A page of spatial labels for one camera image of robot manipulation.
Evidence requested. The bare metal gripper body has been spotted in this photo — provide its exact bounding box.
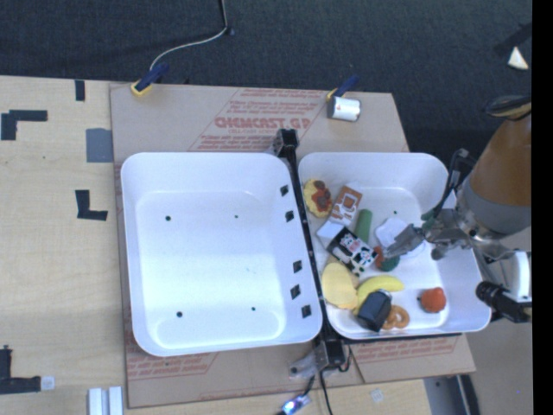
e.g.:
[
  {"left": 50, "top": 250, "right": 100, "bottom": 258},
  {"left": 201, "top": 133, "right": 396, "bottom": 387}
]
[{"left": 424, "top": 207, "right": 481, "bottom": 251}]

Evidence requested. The orange and white carton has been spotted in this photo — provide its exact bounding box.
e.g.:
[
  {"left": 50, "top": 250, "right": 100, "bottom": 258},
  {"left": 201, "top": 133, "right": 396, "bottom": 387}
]
[{"left": 329, "top": 183, "right": 364, "bottom": 227}]

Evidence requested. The black and white cow carton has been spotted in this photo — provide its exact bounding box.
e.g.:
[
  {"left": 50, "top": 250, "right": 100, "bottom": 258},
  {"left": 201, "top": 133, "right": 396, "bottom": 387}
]
[{"left": 315, "top": 220, "right": 378, "bottom": 277}]

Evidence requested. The orange toy fruit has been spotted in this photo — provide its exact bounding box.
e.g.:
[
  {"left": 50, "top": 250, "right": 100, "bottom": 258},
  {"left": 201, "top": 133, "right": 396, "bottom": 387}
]
[{"left": 416, "top": 286, "right": 448, "bottom": 315}]

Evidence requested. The black cylinder on white bracket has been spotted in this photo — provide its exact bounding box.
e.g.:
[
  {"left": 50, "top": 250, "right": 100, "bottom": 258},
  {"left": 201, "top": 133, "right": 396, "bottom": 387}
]
[{"left": 475, "top": 250, "right": 533, "bottom": 324}]

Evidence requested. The yellow banana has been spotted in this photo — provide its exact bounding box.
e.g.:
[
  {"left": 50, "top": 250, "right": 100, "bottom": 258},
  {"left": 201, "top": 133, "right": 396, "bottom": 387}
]
[{"left": 353, "top": 274, "right": 406, "bottom": 316}]

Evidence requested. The red and green toy vegetable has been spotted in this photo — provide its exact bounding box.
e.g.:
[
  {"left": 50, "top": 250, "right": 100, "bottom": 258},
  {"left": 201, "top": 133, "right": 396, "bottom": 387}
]
[{"left": 372, "top": 245, "right": 402, "bottom": 273}]

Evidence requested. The dark blue can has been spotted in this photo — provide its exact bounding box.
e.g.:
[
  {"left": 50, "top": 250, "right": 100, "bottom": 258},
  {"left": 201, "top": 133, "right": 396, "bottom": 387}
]
[{"left": 356, "top": 288, "right": 394, "bottom": 334}]

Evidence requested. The white plastic tray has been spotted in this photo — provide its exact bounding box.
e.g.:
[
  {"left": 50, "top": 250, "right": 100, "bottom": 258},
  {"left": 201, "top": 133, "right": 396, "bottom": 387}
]
[
  {"left": 119, "top": 150, "right": 324, "bottom": 358},
  {"left": 297, "top": 150, "right": 493, "bottom": 342}
]

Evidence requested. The thin black rod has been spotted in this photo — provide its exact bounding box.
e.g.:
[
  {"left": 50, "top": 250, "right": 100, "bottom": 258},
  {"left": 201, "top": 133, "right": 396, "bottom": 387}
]
[{"left": 285, "top": 144, "right": 343, "bottom": 356}]

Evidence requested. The yellow and red pizza slice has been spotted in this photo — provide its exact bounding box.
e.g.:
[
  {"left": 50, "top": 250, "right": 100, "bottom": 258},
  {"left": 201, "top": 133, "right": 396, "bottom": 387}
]
[{"left": 302, "top": 178, "right": 334, "bottom": 220}]

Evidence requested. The orange pretzel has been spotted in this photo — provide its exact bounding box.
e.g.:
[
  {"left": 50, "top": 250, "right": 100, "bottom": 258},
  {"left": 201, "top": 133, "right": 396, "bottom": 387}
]
[{"left": 381, "top": 304, "right": 411, "bottom": 331}]

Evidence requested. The pale yellow bread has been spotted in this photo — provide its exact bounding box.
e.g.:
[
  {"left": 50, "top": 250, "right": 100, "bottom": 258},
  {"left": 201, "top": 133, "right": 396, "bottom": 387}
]
[{"left": 321, "top": 261, "right": 360, "bottom": 311}]

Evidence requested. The green cylinder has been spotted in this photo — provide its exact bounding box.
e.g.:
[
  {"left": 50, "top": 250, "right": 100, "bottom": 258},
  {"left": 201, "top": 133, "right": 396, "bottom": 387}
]
[{"left": 354, "top": 207, "right": 374, "bottom": 244}]

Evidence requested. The brown cardboard board red print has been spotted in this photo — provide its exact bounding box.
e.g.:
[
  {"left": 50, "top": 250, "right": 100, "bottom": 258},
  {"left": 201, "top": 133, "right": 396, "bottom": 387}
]
[{"left": 109, "top": 83, "right": 477, "bottom": 410}]

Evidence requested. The white packet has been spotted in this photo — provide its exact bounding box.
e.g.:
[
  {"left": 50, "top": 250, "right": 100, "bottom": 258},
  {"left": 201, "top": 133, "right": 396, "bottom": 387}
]
[{"left": 374, "top": 217, "right": 427, "bottom": 259}]

